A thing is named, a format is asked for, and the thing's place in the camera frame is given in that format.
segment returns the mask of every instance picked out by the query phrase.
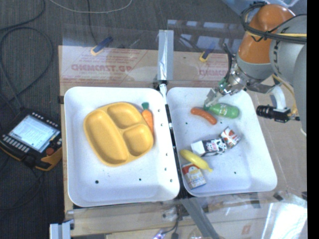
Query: toy green bottle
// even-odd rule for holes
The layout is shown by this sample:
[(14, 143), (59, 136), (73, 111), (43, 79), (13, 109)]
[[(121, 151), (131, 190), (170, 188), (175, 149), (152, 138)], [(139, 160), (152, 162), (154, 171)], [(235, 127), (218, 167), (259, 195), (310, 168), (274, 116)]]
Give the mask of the toy green bottle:
[(204, 110), (213, 112), (218, 116), (228, 117), (231, 119), (237, 118), (239, 115), (239, 109), (236, 106), (228, 104), (218, 103), (213, 106), (204, 106)]

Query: yellow toy banana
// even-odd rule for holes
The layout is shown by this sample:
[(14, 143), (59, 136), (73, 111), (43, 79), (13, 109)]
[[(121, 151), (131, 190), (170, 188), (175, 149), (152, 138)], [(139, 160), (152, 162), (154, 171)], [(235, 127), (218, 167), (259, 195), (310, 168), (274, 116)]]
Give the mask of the yellow toy banana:
[(209, 172), (213, 171), (213, 169), (209, 167), (208, 163), (204, 159), (196, 155), (195, 153), (187, 149), (182, 149), (180, 150), (179, 153), (183, 158), (193, 163), (194, 165), (197, 165), (200, 169), (207, 169)]

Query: yellow plate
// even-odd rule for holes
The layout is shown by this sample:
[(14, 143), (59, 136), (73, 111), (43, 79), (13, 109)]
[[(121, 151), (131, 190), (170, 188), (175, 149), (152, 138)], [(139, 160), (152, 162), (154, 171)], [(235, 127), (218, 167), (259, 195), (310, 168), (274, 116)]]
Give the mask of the yellow plate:
[(102, 162), (120, 166), (153, 146), (152, 132), (135, 106), (118, 102), (90, 112), (83, 122), (85, 135)]

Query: toy carrot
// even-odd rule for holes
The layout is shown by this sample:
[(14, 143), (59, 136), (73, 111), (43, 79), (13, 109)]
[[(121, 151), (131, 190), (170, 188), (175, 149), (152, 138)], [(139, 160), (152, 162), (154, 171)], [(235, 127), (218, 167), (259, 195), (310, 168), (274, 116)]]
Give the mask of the toy carrot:
[(149, 110), (149, 103), (144, 102), (142, 103), (143, 111), (142, 111), (142, 116), (145, 119), (146, 123), (149, 125), (149, 128), (153, 134), (154, 132), (154, 121), (153, 121), (153, 114)]

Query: toy hot dog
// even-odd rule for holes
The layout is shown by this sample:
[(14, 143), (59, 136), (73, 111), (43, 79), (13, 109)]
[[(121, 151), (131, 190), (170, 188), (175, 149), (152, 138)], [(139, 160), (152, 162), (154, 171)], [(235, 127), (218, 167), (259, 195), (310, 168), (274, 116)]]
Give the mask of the toy hot dog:
[(203, 109), (193, 107), (190, 110), (190, 113), (203, 117), (204, 119), (206, 119), (212, 125), (215, 125), (217, 123), (217, 119), (212, 114), (210, 114), (207, 111), (204, 111)]

